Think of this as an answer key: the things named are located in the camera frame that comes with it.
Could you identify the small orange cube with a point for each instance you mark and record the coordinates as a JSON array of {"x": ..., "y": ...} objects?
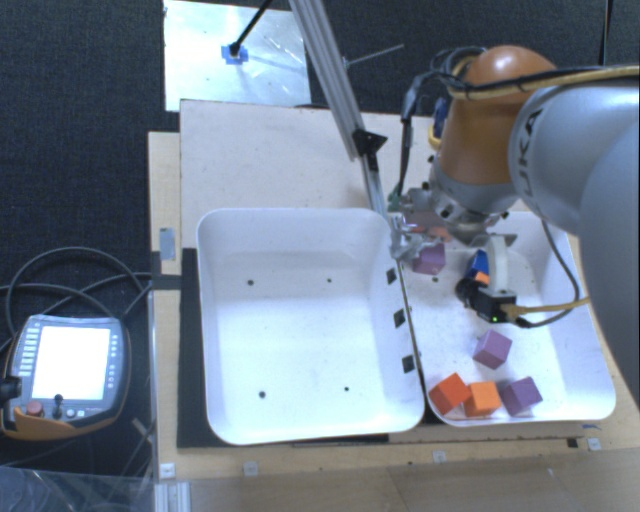
[{"x": 482, "y": 278}]

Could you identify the black cylinder on white bracket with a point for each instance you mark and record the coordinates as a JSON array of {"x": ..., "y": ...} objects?
[{"x": 492, "y": 302}]

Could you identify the purple cube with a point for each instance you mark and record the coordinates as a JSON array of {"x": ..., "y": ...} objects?
[
  {"x": 430, "y": 261},
  {"x": 521, "y": 396},
  {"x": 492, "y": 349}
]

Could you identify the blue cube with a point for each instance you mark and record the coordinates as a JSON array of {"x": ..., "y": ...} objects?
[{"x": 479, "y": 261}]

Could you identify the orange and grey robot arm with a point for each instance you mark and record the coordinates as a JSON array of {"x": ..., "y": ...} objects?
[{"x": 575, "y": 160}]

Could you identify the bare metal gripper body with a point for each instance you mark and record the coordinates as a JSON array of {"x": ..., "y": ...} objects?
[{"x": 425, "y": 207}]

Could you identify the pale wood board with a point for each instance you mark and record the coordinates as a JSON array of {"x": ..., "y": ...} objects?
[{"x": 270, "y": 160}]

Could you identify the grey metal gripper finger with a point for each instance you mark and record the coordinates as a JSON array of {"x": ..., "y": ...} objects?
[
  {"x": 402, "y": 237},
  {"x": 427, "y": 243}
]

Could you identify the red cube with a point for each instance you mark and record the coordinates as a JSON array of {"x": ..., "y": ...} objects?
[{"x": 449, "y": 394}]

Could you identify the thin black rod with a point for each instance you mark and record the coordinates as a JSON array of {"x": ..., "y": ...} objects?
[{"x": 414, "y": 340}]

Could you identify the white plastic tray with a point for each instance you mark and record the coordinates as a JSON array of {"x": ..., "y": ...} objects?
[
  {"x": 300, "y": 330},
  {"x": 450, "y": 330}
]

